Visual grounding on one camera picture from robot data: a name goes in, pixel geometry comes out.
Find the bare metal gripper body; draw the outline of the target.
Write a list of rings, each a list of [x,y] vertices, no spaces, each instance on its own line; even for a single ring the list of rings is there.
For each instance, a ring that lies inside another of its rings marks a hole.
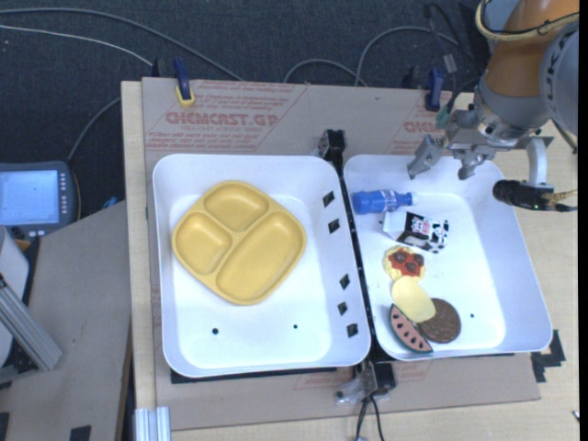
[[[456,158],[492,158],[497,151],[514,148],[523,136],[522,128],[486,108],[458,109],[445,128],[445,146]]]

